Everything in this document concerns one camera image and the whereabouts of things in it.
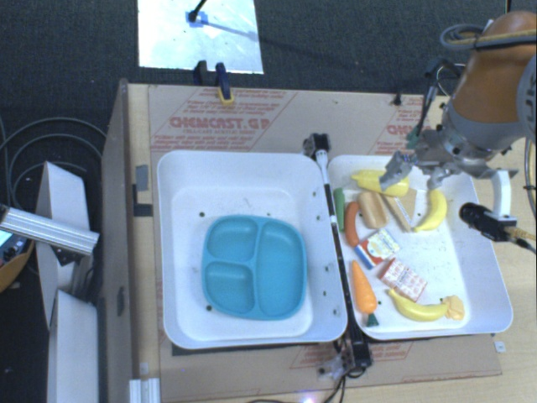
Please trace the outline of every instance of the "metal bracket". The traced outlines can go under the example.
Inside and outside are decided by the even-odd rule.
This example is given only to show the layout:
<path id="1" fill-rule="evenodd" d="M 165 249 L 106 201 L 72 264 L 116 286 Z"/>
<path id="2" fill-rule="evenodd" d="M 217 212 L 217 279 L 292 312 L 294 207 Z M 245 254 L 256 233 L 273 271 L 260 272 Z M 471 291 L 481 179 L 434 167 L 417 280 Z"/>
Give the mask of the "metal bracket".
<path id="1" fill-rule="evenodd" d="M 152 217 L 153 205 L 138 203 L 138 188 L 133 184 L 133 215 L 135 217 Z"/>
<path id="2" fill-rule="evenodd" d="M 494 209 L 496 217 L 509 217 L 511 213 L 511 179 L 508 170 L 498 169 L 490 178 L 494 189 Z"/>
<path id="3" fill-rule="evenodd" d="M 160 403 L 160 379 L 131 379 L 128 383 L 130 403 Z"/>
<path id="4" fill-rule="evenodd" d="M 25 238 L 48 243 L 61 265 L 91 255 L 99 234 L 0 205 L 0 229 Z"/>

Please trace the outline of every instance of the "black carpet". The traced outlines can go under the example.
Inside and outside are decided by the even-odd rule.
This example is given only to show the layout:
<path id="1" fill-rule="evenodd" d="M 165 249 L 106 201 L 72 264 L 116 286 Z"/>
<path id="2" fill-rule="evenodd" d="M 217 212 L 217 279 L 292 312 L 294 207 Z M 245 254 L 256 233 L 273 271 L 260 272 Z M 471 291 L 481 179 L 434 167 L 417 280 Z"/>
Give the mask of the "black carpet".
<path id="1" fill-rule="evenodd" d="M 424 68 L 433 57 L 466 59 L 441 48 L 444 28 L 483 25 L 504 8 L 504 0 L 254 2 L 265 74 L 232 75 L 234 86 L 393 93 L 422 93 Z M 536 0 L 514 0 L 513 9 L 535 11 Z M 122 77 L 191 84 L 188 71 L 138 67 L 137 16 L 137 0 L 0 0 L 0 117 L 7 134 L 53 117 L 80 118 L 106 131 Z M 13 139 L 11 157 L 35 136 L 62 130 L 102 147 L 99 135 L 51 123 Z M 45 159 L 74 160 L 88 169 L 81 173 L 88 191 L 98 191 L 97 160 L 69 139 L 32 145 L 18 157 L 13 177 Z M 8 202 L 3 162 L 0 155 L 0 202 Z M 39 170 L 20 181 L 21 207 L 34 208 L 38 187 Z M 97 218 L 93 225 L 98 228 Z M 26 268 L 20 283 L 20 289 L 0 294 L 2 403 L 41 402 L 46 396 L 48 336 L 39 280 Z"/>

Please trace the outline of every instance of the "toy carrot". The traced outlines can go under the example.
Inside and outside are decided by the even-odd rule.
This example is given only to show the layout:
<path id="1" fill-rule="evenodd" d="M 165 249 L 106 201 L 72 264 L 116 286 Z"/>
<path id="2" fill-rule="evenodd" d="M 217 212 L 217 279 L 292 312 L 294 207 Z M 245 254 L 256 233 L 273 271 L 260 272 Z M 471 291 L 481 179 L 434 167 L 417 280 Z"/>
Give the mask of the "toy carrot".
<path id="1" fill-rule="evenodd" d="M 356 232 L 356 214 L 359 208 L 356 201 L 351 201 L 345 209 L 345 239 L 353 248 L 360 242 Z"/>
<path id="2" fill-rule="evenodd" d="M 354 300 L 358 310 L 368 314 L 368 327 L 377 326 L 378 321 L 373 314 L 377 309 L 377 297 L 356 260 L 352 261 L 352 283 L 354 284 Z"/>

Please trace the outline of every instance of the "table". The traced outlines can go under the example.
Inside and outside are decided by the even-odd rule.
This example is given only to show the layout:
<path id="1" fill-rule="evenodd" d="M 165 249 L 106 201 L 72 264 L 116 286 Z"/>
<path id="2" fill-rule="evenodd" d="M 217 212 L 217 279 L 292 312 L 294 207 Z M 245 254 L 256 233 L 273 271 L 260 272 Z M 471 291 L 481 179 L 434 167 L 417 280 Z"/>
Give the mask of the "table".
<path id="1" fill-rule="evenodd" d="M 154 222 L 152 217 L 152 178 L 151 178 L 151 148 L 160 148 L 162 144 L 151 135 L 149 119 L 155 112 L 155 106 L 169 108 L 171 112 L 177 111 L 177 103 L 188 102 L 195 95 L 203 95 L 206 90 L 195 87 L 173 86 L 147 86 L 129 85 L 123 81 L 119 87 L 119 94 L 112 116 L 109 129 L 105 159 L 103 160 L 103 191 L 104 191 L 104 225 L 103 239 L 105 252 L 105 275 L 103 286 L 103 300 L 105 308 L 101 309 L 102 323 L 106 324 L 102 331 L 105 337 L 104 353 L 107 357 L 106 383 L 103 384 L 108 392 L 110 401 L 126 401 L 127 383 L 132 378 L 155 378 L 161 377 L 161 386 L 166 381 L 164 371 L 161 371 L 163 353 L 159 351 L 159 343 L 163 336 L 158 327 L 158 297 L 155 293 L 155 278 L 159 275 L 155 271 L 154 258 L 158 258 L 158 248 L 155 253 Z M 304 125 L 303 120 L 289 119 L 290 126 L 285 131 L 285 118 L 281 114 L 293 113 L 297 109 L 301 113 L 313 115 L 328 111 L 327 118 L 339 115 L 339 113 L 356 112 L 362 114 L 374 114 L 376 103 L 378 109 L 392 109 L 387 95 L 352 94 L 335 92 L 277 92 L 263 90 L 264 94 L 257 90 L 250 91 L 251 97 L 262 101 L 268 97 L 274 102 L 272 107 L 253 109 L 254 114 L 265 112 L 264 118 L 259 118 L 259 124 L 263 120 L 269 121 L 272 129 L 279 129 L 280 136 L 272 137 L 263 133 L 253 133 L 250 139 L 245 138 L 239 144 L 239 150 L 269 151 L 288 149 L 293 142 L 300 143 L 296 139 L 296 131 Z M 404 97 L 407 100 L 410 113 L 403 115 L 400 121 L 415 118 L 420 109 L 419 97 Z M 438 98 L 431 107 L 430 123 L 434 125 L 440 119 L 440 102 L 446 98 Z M 321 119 L 309 119 L 312 133 L 324 128 Z M 369 130 L 381 132 L 386 125 L 382 118 L 366 118 Z M 377 143 L 369 150 L 370 153 L 389 153 L 389 148 L 398 147 L 397 141 L 387 142 L 383 134 L 378 136 Z M 340 154 L 345 152 L 341 148 L 348 145 L 348 130 L 338 129 L 331 133 L 334 145 L 333 152 Z M 212 141 L 221 142 L 218 136 Z M 223 148 L 230 148 L 230 144 L 222 144 Z M 505 156 L 494 159 L 493 166 L 522 168 L 524 142 L 519 141 L 514 145 L 513 151 Z M 529 209 L 525 192 L 520 188 L 524 185 L 524 175 L 519 173 L 513 179 L 514 201 L 512 213 L 519 218 L 519 226 L 530 232 L 535 232 L 535 221 Z M 476 189 L 482 204 L 492 204 L 492 187 L 488 181 L 476 181 Z M 442 381 L 429 381 L 429 379 L 456 378 L 456 371 L 445 372 L 442 376 L 424 378 L 426 382 L 409 383 L 390 386 L 359 386 L 360 380 L 353 383 L 348 381 L 346 401 L 530 401 L 537 395 L 537 384 L 534 381 L 534 372 L 537 368 L 537 308 L 535 305 L 535 258 L 529 251 L 512 244 L 497 244 L 495 246 L 498 262 L 503 272 L 505 284 L 514 309 L 514 322 L 511 328 L 494 337 L 494 341 L 503 343 L 505 352 L 491 354 L 491 349 L 483 349 L 480 372 L 472 379 L 447 379 Z M 464 348 L 470 348 L 472 342 L 476 344 L 490 345 L 493 340 L 490 337 L 481 336 L 475 341 L 464 340 L 467 338 L 450 338 L 452 347 L 463 343 Z M 490 370 L 483 368 L 490 360 Z M 468 377 L 468 372 L 459 374 Z M 302 394 L 278 395 L 274 398 L 283 401 L 302 401 L 310 397 L 313 401 L 322 401 L 328 394 L 330 383 L 323 384 L 325 390 L 319 392 L 307 392 Z M 251 397 L 230 399 L 230 403 L 242 403 L 258 398 L 258 390 L 253 389 Z M 203 401 L 222 401 L 213 394 L 210 396 L 194 397 Z"/>

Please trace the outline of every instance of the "blue plate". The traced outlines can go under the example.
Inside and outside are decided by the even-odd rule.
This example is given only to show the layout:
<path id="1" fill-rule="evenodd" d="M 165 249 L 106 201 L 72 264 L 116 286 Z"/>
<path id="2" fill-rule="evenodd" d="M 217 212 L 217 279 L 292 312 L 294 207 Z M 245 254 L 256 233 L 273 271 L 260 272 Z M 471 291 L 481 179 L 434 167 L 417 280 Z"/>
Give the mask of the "blue plate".
<path id="1" fill-rule="evenodd" d="M 202 280 L 206 299 L 218 311 L 259 320 L 291 317 L 305 297 L 304 240 L 280 220 L 219 218 L 203 245 Z"/>

